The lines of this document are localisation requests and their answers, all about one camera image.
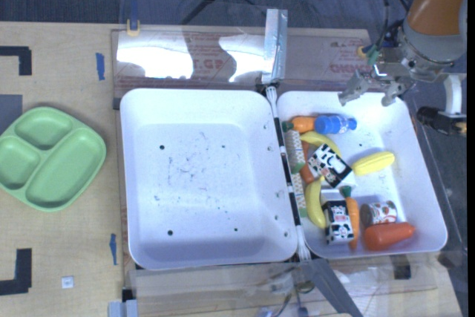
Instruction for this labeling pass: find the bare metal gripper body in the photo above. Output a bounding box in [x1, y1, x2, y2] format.
[373, 46, 452, 85]

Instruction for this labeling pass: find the brown cardboard board red print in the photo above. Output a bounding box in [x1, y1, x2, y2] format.
[111, 27, 452, 309]

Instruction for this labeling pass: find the blue bottle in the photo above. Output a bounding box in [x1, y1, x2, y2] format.
[314, 114, 358, 136]

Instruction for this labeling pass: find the yellow banana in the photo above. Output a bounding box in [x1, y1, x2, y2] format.
[298, 131, 343, 159]
[304, 176, 328, 230]

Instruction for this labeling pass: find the orange bottle with green cap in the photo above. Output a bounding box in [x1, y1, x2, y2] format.
[281, 116, 318, 134]

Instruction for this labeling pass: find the yellow corn cob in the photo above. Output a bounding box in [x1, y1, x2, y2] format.
[351, 151, 396, 177]

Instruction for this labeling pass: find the large cow print carton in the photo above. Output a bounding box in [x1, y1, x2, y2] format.
[306, 143, 353, 189]

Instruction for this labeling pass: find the patterned beige packet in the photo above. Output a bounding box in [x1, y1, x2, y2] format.
[289, 172, 309, 218]
[284, 129, 307, 175]

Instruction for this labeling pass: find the white plastic tray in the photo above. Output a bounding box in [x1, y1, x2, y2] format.
[275, 90, 449, 260]
[119, 87, 299, 271]

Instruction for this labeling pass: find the small orange carrot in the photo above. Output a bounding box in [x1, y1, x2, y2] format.
[298, 141, 316, 186]

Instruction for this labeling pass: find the thin black and white rod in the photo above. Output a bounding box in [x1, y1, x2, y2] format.
[264, 84, 312, 261]

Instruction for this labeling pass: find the red and white can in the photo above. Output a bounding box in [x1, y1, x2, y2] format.
[359, 200, 399, 228]

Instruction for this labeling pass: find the orange carrot with green top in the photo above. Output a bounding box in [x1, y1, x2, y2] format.
[340, 185, 361, 251]

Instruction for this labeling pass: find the small cow print carton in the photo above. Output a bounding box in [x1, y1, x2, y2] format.
[321, 199, 356, 246]

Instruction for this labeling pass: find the orange sausage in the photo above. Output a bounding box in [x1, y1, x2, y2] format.
[362, 221, 416, 252]

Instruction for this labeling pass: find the green divided plate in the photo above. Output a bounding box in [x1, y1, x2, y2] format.
[0, 106, 108, 213]

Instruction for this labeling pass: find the black cylinder on white bracket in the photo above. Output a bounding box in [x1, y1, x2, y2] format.
[416, 73, 468, 137]

